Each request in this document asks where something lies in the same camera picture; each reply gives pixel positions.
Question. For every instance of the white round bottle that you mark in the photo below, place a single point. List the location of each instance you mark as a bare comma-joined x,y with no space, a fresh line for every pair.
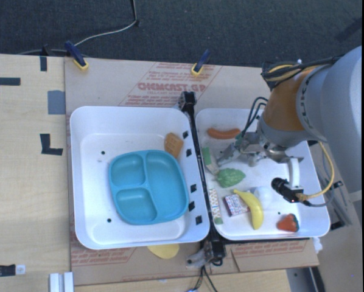
265,195

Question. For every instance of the orange waffle biscuit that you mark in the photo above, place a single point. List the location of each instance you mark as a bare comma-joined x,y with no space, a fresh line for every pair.
173,144

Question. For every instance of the purple and white packet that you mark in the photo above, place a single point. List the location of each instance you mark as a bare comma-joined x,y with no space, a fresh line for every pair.
234,205

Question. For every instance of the blue divided plate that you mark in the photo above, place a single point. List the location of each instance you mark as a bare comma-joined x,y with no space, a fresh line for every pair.
157,175

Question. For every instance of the black cylinder on white bracket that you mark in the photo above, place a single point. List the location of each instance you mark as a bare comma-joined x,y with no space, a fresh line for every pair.
284,188

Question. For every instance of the orange sausage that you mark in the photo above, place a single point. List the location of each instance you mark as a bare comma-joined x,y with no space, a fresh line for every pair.
223,133

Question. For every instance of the white patterned carton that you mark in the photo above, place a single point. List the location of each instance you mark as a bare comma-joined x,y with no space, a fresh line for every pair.
215,204

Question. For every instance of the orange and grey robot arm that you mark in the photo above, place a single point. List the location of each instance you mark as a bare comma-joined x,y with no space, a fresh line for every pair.
319,102

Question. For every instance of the red strawberry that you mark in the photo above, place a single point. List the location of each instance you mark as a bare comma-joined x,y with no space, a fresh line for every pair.
287,223

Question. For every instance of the yellow banana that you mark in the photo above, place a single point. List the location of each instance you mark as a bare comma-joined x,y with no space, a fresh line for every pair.
255,207

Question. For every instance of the brown cardboard board red print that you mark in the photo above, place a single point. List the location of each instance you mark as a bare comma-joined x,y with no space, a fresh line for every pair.
124,81

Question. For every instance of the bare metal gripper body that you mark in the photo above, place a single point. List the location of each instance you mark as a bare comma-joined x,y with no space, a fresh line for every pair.
252,144

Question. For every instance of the yellow flat disc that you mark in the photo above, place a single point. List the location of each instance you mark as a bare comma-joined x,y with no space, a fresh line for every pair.
163,251

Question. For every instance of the green grapes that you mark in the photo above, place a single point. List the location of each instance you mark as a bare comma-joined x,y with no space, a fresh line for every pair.
230,177

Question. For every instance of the green and white carton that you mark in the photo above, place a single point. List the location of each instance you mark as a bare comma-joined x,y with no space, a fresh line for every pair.
207,160

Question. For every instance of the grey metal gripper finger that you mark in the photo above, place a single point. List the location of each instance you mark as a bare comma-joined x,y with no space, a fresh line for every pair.
253,160
229,154

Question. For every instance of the white plastic tray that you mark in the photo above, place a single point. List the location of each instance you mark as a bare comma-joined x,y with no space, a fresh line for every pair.
291,217
90,178

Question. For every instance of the thin black rod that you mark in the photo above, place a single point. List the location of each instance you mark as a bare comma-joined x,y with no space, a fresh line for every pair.
200,169

